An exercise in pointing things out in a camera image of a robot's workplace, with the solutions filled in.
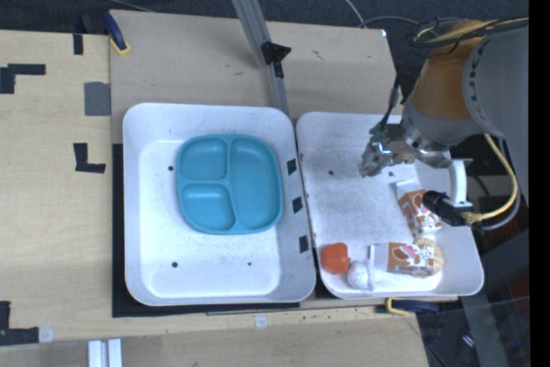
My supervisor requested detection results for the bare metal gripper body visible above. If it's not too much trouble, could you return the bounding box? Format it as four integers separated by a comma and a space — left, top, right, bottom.
376, 124, 453, 169

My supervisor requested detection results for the white plastic tray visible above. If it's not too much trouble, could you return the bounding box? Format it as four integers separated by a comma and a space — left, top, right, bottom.
295, 111, 486, 301
122, 101, 318, 307

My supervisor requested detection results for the brown and white carton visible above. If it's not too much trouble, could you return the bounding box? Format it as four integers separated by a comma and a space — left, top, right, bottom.
368, 242, 436, 278
394, 180, 443, 239

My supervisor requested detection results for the orange toy pepper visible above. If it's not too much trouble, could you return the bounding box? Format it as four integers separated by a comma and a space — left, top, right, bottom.
321, 242, 351, 275

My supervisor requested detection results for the white toy garlic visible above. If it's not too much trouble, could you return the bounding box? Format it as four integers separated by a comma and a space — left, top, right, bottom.
345, 260, 377, 291

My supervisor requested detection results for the blue divided plate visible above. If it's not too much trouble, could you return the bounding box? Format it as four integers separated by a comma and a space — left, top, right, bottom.
174, 133, 284, 235

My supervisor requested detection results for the pale wood board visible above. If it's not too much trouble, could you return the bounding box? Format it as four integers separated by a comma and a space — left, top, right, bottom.
108, 9, 460, 308

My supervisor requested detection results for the black cylinder on white bracket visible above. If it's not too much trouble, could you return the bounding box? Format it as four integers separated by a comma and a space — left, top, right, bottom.
422, 157, 474, 228

